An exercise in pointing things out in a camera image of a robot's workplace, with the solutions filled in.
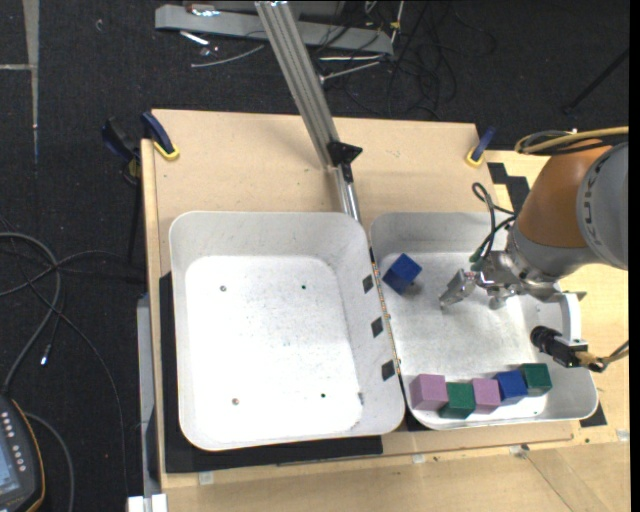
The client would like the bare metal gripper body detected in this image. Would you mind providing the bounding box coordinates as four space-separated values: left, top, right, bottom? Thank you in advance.
470 250 563 303

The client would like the white plastic tray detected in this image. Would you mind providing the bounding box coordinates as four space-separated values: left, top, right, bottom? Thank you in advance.
369 211 600 432
168 210 407 453

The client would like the blue cube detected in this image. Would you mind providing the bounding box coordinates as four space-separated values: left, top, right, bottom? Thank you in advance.
381 252 424 296
495 369 530 406

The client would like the green cube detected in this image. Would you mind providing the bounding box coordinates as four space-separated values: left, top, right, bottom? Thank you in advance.
519 362 554 398
438 381 477 421

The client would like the purple cube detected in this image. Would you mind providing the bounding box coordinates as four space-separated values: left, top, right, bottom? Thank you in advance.
409 373 450 412
471 377 503 416

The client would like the pale wood board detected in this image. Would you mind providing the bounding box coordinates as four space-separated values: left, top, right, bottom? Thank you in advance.
141 108 576 490

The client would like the black cylinder on white bracket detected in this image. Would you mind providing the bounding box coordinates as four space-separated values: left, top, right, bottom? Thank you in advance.
530 291 591 369

